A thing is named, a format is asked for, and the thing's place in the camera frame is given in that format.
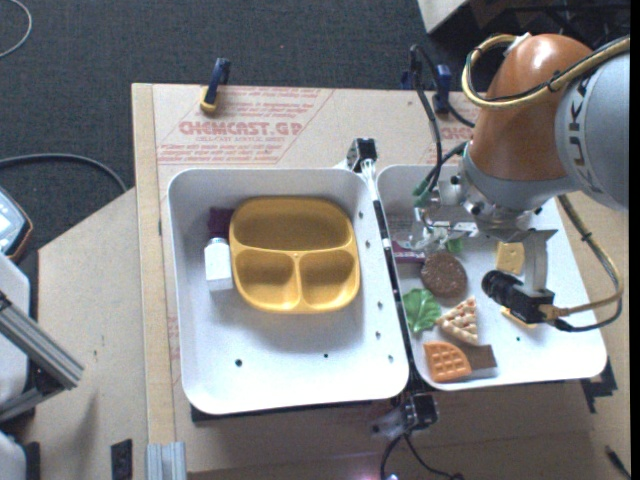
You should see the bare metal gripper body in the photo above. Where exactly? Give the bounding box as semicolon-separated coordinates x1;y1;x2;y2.
418;177;540;244

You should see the silver foil packet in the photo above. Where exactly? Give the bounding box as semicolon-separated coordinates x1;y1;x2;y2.
390;213;451;255

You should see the dark red packet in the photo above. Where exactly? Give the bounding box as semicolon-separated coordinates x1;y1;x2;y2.
391;240;427;265

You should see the brown burger patty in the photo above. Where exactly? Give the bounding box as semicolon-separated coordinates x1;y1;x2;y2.
419;250;469;299

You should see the yellow cheese slice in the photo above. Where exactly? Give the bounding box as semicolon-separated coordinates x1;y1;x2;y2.
495;240;527;276

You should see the thin black and white rod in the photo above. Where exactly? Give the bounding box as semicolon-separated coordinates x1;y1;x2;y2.
366;166;417;385

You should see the green lettuce leaf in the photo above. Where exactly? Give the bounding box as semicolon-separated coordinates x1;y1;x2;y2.
402;287;443;335

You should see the pizza slice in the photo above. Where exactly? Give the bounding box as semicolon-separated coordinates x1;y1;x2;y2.
436;295;480;346

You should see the yellow flat piece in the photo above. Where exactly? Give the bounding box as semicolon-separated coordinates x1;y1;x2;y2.
500;306;539;330

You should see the orange waffle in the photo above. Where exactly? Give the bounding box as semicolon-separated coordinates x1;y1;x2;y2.
422;340;473;384

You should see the brown flat piece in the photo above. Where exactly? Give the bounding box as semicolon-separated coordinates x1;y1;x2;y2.
460;344;499;381

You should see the yellow divided plate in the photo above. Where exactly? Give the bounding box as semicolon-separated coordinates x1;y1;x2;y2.
228;196;362;315

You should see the white plastic tray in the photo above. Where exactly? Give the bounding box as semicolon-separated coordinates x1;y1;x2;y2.
375;163;609;392
166;167;411;416

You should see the brown cardboard board red print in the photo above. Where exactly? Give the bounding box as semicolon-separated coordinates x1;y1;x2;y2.
130;82;630;475

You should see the white bottle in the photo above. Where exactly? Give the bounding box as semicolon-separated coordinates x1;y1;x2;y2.
203;236;235;293

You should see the black cylinder on white bracket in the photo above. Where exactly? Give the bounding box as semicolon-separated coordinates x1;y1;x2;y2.
481;227;559;325

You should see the black block with thin wires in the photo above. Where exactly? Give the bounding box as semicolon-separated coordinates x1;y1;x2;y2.
398;392;440;432
348;137;379;173

